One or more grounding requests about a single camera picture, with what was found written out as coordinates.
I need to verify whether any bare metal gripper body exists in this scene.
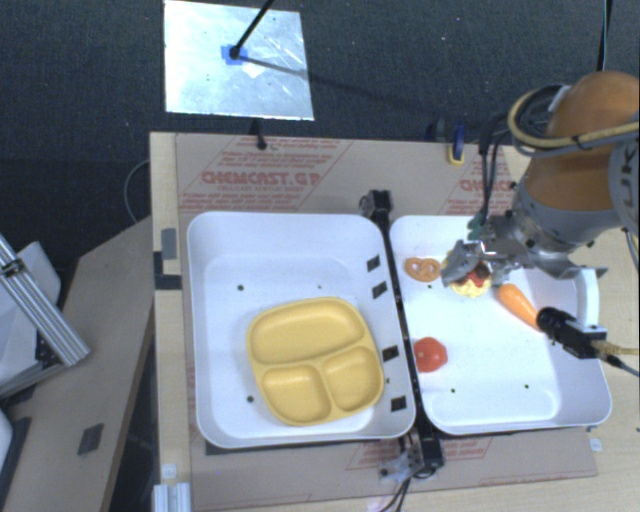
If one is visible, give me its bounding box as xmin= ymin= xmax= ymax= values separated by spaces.
xmin=478 ymin=212 xmax=540 ymax=272

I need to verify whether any yellow pasta with meatballs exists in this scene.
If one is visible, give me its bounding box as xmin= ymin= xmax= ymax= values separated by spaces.
xmin=449 ymin=260 xmax=494 ymax=301

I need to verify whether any orange carrot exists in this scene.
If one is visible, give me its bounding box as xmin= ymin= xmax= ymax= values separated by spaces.
xmin=496 ymin=282 xmax=545 ymax=332

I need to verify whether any orange pretzel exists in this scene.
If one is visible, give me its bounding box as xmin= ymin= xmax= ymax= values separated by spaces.
xmin=403 ymin=256 xmax=443 ymax=284

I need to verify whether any thin black rod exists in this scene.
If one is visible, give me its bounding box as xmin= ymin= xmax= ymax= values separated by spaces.
xmin=378 ymin=213 xmax=432 ymax=442

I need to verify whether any white plastic tray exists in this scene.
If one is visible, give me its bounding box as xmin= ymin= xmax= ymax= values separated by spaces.
xmin=388 ymin=214 xmax=614 ymax=437
xmin=186 ymin=210 xmax=418 ymax=450

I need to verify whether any red tomato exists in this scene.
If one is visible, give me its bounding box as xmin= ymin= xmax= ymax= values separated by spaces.
xmin=412 ymin=336 xmax=449 ymax=374

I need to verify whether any yellow divided plate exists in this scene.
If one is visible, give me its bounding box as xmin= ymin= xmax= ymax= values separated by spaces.
xmin=245 ymin=296 xmax=386 ymax=428

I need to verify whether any brown cardboard board red print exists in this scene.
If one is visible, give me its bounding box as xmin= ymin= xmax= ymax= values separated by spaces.
xmin=174 ymin=131 xmax=600 ymax=502

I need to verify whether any black cylinder on white bracket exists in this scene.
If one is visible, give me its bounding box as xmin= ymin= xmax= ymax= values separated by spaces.
xmin=536 ymin=266 xmax=610 ymax=360

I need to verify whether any black block with thin wires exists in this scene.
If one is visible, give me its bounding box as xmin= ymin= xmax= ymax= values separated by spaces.
xmin=358 ymin=189 xmax=395 ymax=219
xmin=416 ymin=433 xmax=447 ymax=475

